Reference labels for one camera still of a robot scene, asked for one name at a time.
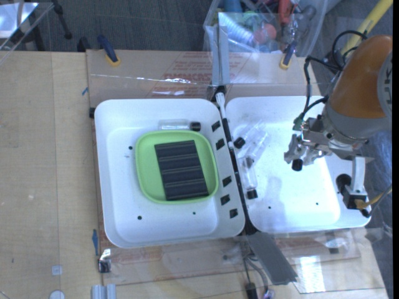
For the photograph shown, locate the black ribbed rectangular packet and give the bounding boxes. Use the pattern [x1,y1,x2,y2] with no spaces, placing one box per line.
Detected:
[153,140,210,202]

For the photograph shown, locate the white plastic tray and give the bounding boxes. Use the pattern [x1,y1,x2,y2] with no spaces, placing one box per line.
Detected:
[94,98,246,249]
[224,95,373,234]

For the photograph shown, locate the green plate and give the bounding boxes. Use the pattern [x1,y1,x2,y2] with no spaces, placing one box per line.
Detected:
[135,130,219,205]

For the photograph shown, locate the clear plastic bin of toys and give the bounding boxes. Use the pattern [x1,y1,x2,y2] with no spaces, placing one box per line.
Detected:
[203,0,332,57]

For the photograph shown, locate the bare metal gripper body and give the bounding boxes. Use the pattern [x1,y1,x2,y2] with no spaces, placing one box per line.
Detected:
[298,115,375,162]

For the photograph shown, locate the brown cardboard board, red print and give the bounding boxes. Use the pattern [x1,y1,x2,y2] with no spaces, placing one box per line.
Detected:
[85,49,387,294]

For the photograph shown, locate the black cylinder on white bracket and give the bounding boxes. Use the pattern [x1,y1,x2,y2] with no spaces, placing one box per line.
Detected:
[335,156,372,218]

